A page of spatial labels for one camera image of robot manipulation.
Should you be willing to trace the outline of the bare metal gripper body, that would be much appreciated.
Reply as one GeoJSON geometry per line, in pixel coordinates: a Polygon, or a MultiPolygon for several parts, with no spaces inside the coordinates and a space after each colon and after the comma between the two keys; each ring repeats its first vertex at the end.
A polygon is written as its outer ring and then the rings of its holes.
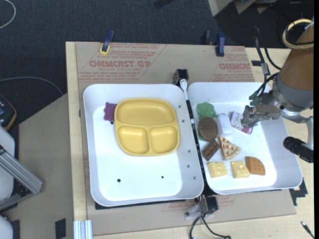
{"type": "Polygon", "coordinates": [[[257,124],[263,120],[277,120],[283,117],[290,121],[299,122],[299,92],[270,90],[258,95],[255,92],[249,97],[248,123],[257,124]]]}

